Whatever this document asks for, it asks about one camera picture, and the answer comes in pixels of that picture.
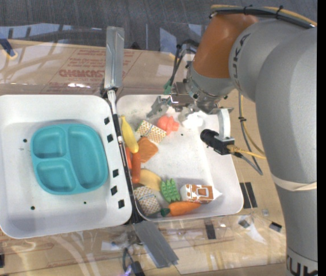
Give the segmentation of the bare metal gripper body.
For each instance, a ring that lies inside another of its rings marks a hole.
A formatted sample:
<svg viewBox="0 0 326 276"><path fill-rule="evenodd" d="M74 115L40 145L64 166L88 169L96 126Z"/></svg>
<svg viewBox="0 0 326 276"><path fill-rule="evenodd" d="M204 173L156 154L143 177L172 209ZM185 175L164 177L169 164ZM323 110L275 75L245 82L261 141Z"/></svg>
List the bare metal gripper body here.
<svg viewBox="0 0 326 276"><path fill-rule="evenodd" d="M199 110L206 114L211 114L212 110L219 107L222 99L220 96L214 96L199 88L192 81L175 82L170 92L171 106L181 112L184 108Z"/></svg>

